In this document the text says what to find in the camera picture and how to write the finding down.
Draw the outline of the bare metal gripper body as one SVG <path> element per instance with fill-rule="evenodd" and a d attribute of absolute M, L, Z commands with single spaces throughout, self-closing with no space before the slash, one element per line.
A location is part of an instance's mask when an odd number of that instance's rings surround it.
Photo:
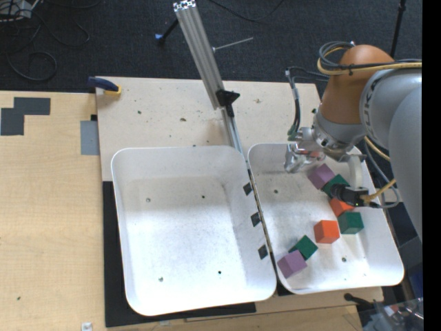
<path fill-rule="evenodd" d="M 337 162 L 347 161 L 352 150 L 350 143 L 339 141 L 320 128 L 302 127 L 291 134 L 296 149 L 306 152 L 322 152 Z"/>

